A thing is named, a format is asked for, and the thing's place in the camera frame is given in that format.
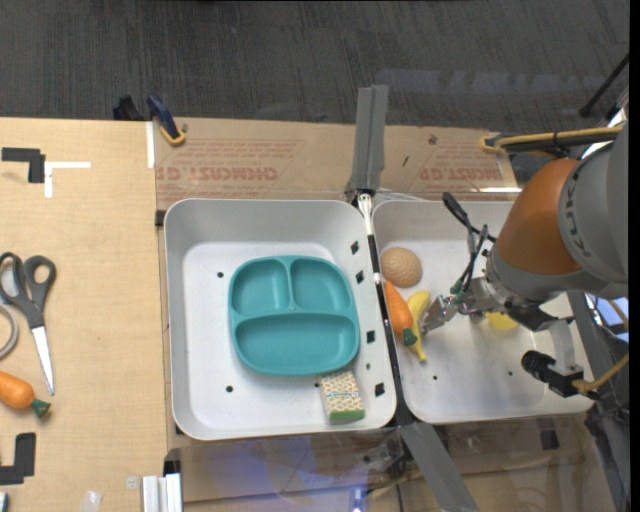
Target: teal divided plate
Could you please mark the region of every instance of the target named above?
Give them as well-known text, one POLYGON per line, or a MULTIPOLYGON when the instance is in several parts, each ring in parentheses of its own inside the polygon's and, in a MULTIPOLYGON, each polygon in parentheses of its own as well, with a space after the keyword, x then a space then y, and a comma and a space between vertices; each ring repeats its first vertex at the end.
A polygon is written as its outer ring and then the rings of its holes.
POLYGON ((259 373, 302 376, 336 371, 358 353, 355 301, 342 271, 309 256, 244 263, 229 286, 231 339, 259 373))

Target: scissors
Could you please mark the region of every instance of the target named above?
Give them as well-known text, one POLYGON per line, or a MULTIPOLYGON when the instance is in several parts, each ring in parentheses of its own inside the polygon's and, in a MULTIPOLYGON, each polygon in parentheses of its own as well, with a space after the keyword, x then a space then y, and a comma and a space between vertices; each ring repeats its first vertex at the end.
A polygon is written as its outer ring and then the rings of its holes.
POLYGON ((47 341, 43 312, 47 294, 56 279, 56 266, 44 256, 32 256, 23 263, 12 252, 5 252, 0 256, 0 269, 2 269, 6 261, 11 261, 8 266, 13 274, 15 293, 13 295, 10 294, 0 280, 0 296, 16 306, 27 318, 29 328, 36 342, 49 393, 53 395, 53 368, 51 366, 51 355, 49 354, 49 342, 47 341), (36 280, 36 270, 41 266, 46 267, 49 273, 46 279, 38 282, 36 280), (31 297, 29 297, 27 289, 31 292, 31 297))

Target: orange carrot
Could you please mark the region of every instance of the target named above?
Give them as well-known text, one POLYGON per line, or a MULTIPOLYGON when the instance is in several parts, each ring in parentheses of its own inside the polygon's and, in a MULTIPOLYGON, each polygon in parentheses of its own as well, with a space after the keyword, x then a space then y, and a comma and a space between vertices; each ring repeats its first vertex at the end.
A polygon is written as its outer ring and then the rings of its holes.
POLYGON ((392 329, 399 334, 403 334, 405 329, 411 329, 413 316, 409 305, 390 281, 384 283, 384 295, 387 300, 392 329))
POLYGON ((38 418, 42 418, 51 407, 51 404, 36 398, 31 384, 3 371, 0 371, 0 400, 14 409, 31 406, 38 418))

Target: banana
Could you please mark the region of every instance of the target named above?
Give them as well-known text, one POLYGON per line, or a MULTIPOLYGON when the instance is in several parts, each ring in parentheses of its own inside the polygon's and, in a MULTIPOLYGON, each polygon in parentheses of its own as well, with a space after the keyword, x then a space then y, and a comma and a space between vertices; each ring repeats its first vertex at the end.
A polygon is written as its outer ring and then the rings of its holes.
POLYGON ((427 355, 422 349, 422 335, 418 327, 418 320, 429 305, 430 299, 431 293, 426 290, 421 290, 414 293, 407 300, 409 311, 411 311, 411 316, 413 317, 413 325, 411 326, 411 334, 413 334, 413 336, 405 336, 405 345, 418 357, 420 362, 426 361, 427 355))

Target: round bread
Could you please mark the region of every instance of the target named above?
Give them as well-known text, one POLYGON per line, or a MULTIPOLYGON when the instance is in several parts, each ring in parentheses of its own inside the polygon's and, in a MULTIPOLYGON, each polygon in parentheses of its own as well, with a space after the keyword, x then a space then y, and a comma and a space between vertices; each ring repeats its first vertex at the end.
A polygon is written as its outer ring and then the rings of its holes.
POLYGON ((380 270, 387 281, 400 288, 415 286, 422 279, 422 263, 410 249, 392 247, 382 253, 380 270))

